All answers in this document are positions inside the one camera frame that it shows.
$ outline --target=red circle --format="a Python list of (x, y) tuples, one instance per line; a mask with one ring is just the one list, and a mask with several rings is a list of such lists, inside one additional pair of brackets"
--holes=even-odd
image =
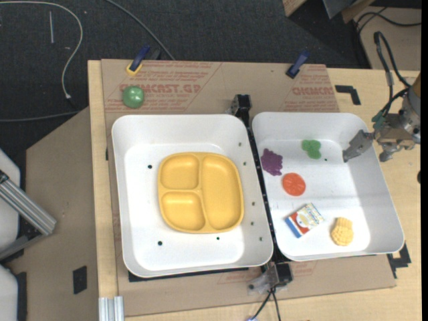
[(306, 190), (306, 183), (299, 174), (288, 173), (282, 178), (282, 187), (288, 194), (300, 196)]

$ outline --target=white plastic part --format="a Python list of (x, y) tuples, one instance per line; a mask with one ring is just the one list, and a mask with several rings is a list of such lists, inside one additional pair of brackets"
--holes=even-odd
[[(248, 268), (268, 262), (273, 243), (247, 131), (234, 116), (123, 116), (112, 127), (123, 258), (141, 277)], [(157, 197), (161, 161), (179, 152), (214, 152), (236, 165), (243, 189), (241, 224), (224, 233), (170, 228)]]
[[(261, 156), (267, 148), (282, 156), (282, 174), (263, 170), (278, 247), (296, 261), (392, 253), (404, 244), (403, 230), (373, 147), (344, 163), (342, 151), (365, 123), (347, 113), (264, 112), (253, 119), (253, 133)], [(321, 143), (320, 159), (302, 150), (303, 140)], [(282, 187), (286, 173), (306, 182), (303, 195), (288, 195)], [(325, 221), (297, 238), (284, 221), (313, 203)], [(336, 245), (330, 232), (337, 217), (353, 222), (354, 240)]]
[(0, 265), (0, 320), (16, 321), (18, 314), (18, 283), (8, 270)]
[[(0, 149), (0, 169), (19, 186), (20, 172), (17, 165)], [(19, 214), (0, 198), (0, 252), (16, 240)]]

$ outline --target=blue clip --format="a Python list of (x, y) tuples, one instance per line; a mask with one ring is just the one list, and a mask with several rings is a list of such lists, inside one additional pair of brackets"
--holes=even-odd
[(126, 72), (130, 74), (131, 76), (135, 75), (137, 72), (140, 71), (142, 67), (141, 61), (146, 57), (146, 54), (150, 51), (150, 46), (145, 45), (143, 46), (140, 51), (135, 56), (132, 63), (129, 64), (129, 66), (126, 68)]
[(291, 78), (295, 78), (296, 75), (299, 73), (300, 71), (300, 67), (302, 66), (302, 64), (304, 64), (304, 62), (306, 62), (306, 60), (309, 58), (309, 52), (306, 50), (303, 50), (300, 55), (299, 58), (297, 59), (296, 63), (293, 64), (289, 70), (287, 70), (286, 74), (291, 77)]

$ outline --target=yellow plate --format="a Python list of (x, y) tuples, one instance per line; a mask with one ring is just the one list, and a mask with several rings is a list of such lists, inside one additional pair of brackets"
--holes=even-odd
[(160, 212), (173, 229), (219, 233), (243, 218), (241, 180), (235, 164), (210, 152), (183, 152), (165, 158), (158, 171)]

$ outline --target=black fabric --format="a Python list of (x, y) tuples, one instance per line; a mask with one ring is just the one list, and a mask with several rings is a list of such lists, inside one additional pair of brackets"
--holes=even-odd
[[(103, 0), (27, 1), (64, 5), (82, 22), (82, 46), (65, 79), (79, 109), (88, 105), (88, 60), (132, 59), (146, 43), (158, 48), (134, 20)], [(330, 20), (322, 0), (308, 0), (290, 18), (282, 0), (113, 1), (146, 23), (177, 60), (292, 63), (305, 49), (310, 52), (308, 63), (366, 66), (356, 58), (353, 27), (339, 15)], [(415, 0), (408, 2), (415, 7)], [(50, 11), (55, 43), (51, 43)], [(0, 119), (74, 110), (62, 92), (61, 74), (78, 39), (78, 24), (61, 9), (0, 4)], [(160, 59), (168, 59), (165, 52)], [(0, 123), (0, 148), (13, 158), (70, 117)]]

